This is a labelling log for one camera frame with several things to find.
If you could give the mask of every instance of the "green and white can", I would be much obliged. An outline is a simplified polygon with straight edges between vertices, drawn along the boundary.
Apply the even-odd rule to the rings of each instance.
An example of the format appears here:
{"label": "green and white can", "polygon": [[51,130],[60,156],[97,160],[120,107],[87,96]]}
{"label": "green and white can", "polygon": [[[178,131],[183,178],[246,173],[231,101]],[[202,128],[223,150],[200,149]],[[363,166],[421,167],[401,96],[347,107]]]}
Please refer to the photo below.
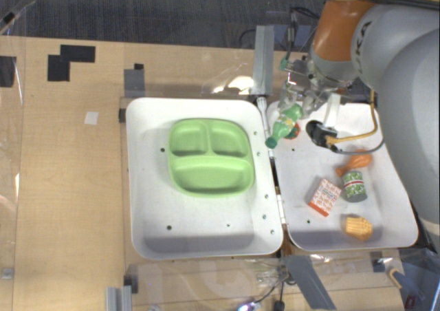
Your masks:
{"label": "green and white can", "polygon": [[360,171],[349,171],[342,176],[345,198],[349,202],[360,202],[366,199],[364,178]]}

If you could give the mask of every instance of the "green bottle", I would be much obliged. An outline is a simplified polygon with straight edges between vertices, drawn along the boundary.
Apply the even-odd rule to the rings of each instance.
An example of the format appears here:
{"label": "green bottle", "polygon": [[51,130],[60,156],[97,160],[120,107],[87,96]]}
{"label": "green bottle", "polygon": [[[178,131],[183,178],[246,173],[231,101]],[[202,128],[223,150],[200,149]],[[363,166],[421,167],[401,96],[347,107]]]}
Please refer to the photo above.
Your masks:
{"label": "green bottle", "polygon": [[265,142],[267,147],[274,149],[281,138],[290,134],[296,121],[303,115],[302,110],[303,109],[300,105],[294,104],[290,108],[281,112],[272,127],[272,136],[270,136]]}

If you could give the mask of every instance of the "red and white box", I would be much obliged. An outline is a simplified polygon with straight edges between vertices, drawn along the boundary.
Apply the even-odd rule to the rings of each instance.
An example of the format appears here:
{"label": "red and white box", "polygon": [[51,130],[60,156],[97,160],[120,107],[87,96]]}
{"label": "red and white box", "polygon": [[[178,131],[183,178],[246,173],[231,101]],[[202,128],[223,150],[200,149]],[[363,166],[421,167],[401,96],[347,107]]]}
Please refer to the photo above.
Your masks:
{"label": "red and white box", "polygon": [[309,206],[326,217],[329,215],[334,203],[341,194],[341,191],[340,188],[327,179],[322,179],[319,183],[318,189],[315,191],[309,202]]}

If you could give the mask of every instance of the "robotic hand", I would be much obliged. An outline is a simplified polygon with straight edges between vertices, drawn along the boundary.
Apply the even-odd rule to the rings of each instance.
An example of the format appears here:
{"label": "robotic hand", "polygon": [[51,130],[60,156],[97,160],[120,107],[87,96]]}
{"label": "robotic hand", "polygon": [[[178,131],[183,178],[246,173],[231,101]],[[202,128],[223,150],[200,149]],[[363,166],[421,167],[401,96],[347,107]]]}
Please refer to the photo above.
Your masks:
{"label": "robotic hand", "polygon": [[440,252],[439,0],[327,0],[307,59],[286,70],[283,98],[302,100],[303,118],[349,100],[357,77],[378,93],[391,159]]}

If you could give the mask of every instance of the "wooden table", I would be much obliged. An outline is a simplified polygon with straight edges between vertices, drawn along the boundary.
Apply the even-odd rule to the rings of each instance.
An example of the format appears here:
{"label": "wooden table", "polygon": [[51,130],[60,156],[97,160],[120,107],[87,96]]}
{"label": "wooden table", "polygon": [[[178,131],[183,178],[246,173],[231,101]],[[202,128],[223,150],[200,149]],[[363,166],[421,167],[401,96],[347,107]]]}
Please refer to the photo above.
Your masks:
{"label": "wooden table", "polygon": [[[47,56],[60,54],[61,44],[96,46],[95,63],[71,63],[70,82],[48,82]],[[118,122],[124,69],[144,64],[153,93],[190,94],[229,67],[247,63],[243,69],[252,71],[253,51],[31,38],[25,46],[13,310],[104,310],[105,289],[120,288],[127,268]],[[274,58],[275,89],[285,77],[277,70],[282,56]],[[85,124],[89,111],[98,112],[96,125]],[[338,272],[342,262],[335,259],[321,270],[338,309],[403,310],[389,278],[373,273],[368,253],[365,263],[361,257],[341,255],[346,267]],[[152,303],[162,310],[234,310],[267,290],[257,283],[261,268],[252,261],[137,262],[144,287],[155,285],[149,294],[133,296],[135,311]],[[284,300],[286,310],[309,310],[296,286],[285,289]],[[7,302],[4,307],[9,310]]]}

